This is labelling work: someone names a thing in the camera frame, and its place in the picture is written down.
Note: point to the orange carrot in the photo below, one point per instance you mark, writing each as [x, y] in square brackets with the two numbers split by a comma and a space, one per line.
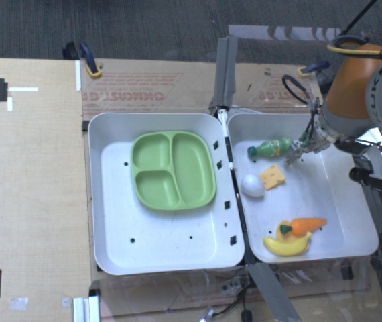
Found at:
[306, 225]

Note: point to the black cylinder on white bracket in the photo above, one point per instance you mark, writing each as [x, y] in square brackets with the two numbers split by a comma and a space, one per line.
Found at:
[377, 179]

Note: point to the yellow banana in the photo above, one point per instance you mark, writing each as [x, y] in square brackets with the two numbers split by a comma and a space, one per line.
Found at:
[286, 247]

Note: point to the brown cardboard board, red print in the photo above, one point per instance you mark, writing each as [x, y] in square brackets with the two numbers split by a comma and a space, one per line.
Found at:
[127, 89]

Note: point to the yellow cheese wedge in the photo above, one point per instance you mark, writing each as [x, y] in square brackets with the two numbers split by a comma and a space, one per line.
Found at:
[272, 177]

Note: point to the white plastic tray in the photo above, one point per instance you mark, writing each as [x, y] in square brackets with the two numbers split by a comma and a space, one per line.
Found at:
[164, 233]
[321, 193]

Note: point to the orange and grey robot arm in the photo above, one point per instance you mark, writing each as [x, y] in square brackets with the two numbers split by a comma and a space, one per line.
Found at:
[352, 86]

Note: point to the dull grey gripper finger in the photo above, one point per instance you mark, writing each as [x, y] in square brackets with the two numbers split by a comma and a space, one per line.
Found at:
[291, 155]
[300, 153]

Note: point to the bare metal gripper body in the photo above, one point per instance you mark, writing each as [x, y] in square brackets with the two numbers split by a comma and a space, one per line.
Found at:
[318, 139]

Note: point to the white egg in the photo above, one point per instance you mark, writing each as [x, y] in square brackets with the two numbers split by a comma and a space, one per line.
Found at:
[252, 186]

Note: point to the green divided plate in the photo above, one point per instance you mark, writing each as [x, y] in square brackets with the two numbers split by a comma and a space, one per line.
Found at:
[191, 169]

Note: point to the green plastic bottle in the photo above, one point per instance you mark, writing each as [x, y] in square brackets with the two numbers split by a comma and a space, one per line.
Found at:
[271, 147]

